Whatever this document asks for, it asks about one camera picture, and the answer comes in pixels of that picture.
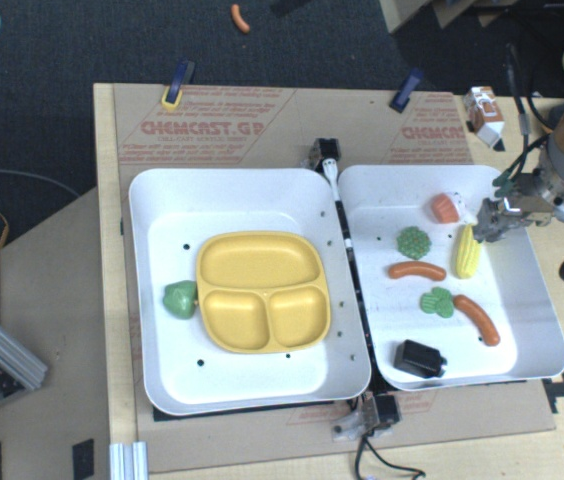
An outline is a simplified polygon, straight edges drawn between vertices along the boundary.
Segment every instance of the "black floor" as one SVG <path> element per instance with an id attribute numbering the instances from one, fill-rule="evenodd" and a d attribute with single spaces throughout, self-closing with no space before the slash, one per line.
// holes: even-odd
<path id="1" fill-rule="evenodd" d="M 230 21 L 234 2 L 248 36 Z M 0 0 L 0 15 L 0 169 L 80 194 L 96 184 L 93 84 L 165 84 L 182 56 L 202 85 L 392 90 L 417 66 L 421 90 L 510 95 L 510 43 L 532 88 L 564 97 L 564 0 L 522 0 L 485 28 L 468 12 L 442 30 L 425 7 L 393 35 L 378 0 Z M 10 240 L 72 198 L 0 173 Z"/>

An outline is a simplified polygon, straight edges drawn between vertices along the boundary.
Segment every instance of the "table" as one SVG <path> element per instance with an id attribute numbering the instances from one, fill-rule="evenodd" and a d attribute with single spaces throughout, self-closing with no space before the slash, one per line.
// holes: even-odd
<path id="1" fill-rule="evenodd" d="M 540 110 L 560 103 L 541 100 Z M 461 97 L 456 97 L 460 115 L 464 115 Z M 493 152 L 465 130 L 476 164 L 504 169 L 519 153 L 515 106 L 510 98 L 498 103 L 508 123 L 505 128 L 505 152 Z M 108 381 L 109 432 L 112 443 L 132 443 L 138 438 L 135 418 L 134 385 L 131 371 L 129 321 L 127 314 L 126 274 L 123 240 L 120 235 L 121 198 L 117 159 L 114 88 L 112 84 L 94 86 L 96 147 L 98 162 L 98 198 L 106 359 Z M 534 125 L 534 134 L 541 130 Z M 534 165 L 535 156 L 529 159 Z M 529 234 L 564 330 L 564 282 L 558 268 L 564 260 L 564 224 L 553 222 L 547 228 L 531 228 Z M 427 472 L 427 478 L 540 477 L 564 478 L 564 399 L 558 402 L 557 429 L 551 432 L 503 436 L 446 444 L 409 446 L 386 450 L 390 461 L 413 465 Z M 198 469 L 151 475 L 151 478 L 205 479 L 237 478 L 352 478 L 352 454 L 331 454 L 301 459 L 253 463 L 222 468 Z M 365 475 L 389 478 L 391 472 L 375 459 L 362 460 Z"/>

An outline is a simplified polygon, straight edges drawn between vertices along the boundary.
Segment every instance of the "white tray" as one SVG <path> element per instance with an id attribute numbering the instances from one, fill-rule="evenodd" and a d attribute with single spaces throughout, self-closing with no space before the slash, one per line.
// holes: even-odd
<path id="1" fill-rule="evenodd" d="M 362 296 L 378 368 L 402 390 L 516 381 L 559 375 L 564 370 L 564 336 L 526 229 L 482 246 L 479 269 L 459 279 L 453 252 L 463 223 L 474 216 L 499 175 L 486 166 L 353 166 L 339 179 L 358 265 Z M 459 192 L 467 205 L 463 222 L 440 224 L 429 210 L 441 192 Z M 390 279 L 387 267 L 407 260 L 396 238 L 418 226 L 432 241 L 423 261 L 446 268 L 446 280 Z M 495 323 L 501 343 L 487 347 L 459 311 L 448 319 L 425 314 L 419 299 L 434 286 L 478 302 Z M 437 348 L 447 359 L 441 378 L 422 379 L 394 367 L 396 348 L 411 339 Z"/>
<path id="2" fill-rule="evenodd" d="M 370 360 L 331 189 L 307 169 L 152 169 L 129 190 L 139 288 L 144 383 L 174 415 L 350 399 L 364 391 Z M 233 231 L 287 231 L 318 251 L 331 325 L 304 350 L 240 354 L 217 346 L 200 312 L 171 316 L 164 287 L 194 280 L 199 248 Z"/>

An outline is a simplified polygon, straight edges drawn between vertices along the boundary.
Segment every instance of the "sausage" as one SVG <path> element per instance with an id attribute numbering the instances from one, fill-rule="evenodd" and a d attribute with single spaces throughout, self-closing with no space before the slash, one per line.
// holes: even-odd
<path id="1" fill-rule="evenodd" d="M 500 343 L 500 335 L 495 328 L 493 321 L 486 314 L 484 309 L 466 295 L 456 295 L 453 297 L 453 305 L 462 311 L 476 325 L 482 340 L 489 347 L 494 347 Z"/>
<path id="2" fill-rule="evenodd" d="M 443 281 L 446 278 L 446 270 L 426 261 L 403 261 L 389 267 L 391 279 L 399 279 L 404 276 L 422 276 L 432 281 Z"/>
<path id="3" fill-rule="evenodd" d="M 243 34 L 248 34 L 251 31 L 251 27 L 244 21 L 244 18 L 242 18 L 240 14 L 240 6 L 238 4 L 231 6 L 231 18 L 233 18 L 233 23 L 235 23 L 235 26 L 238 27 Z"/>

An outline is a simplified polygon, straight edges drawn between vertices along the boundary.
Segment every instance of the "yellow plate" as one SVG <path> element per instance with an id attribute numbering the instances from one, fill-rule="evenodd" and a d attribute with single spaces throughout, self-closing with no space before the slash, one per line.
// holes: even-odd
<path id="1" fill-rule="evenodd" d="M 227 233 L 197 256 L 198 302 L 209 336 L 233 352 L 306 348 L 326 335 L 331 304 L 320 256 L 305 238 Z"/>

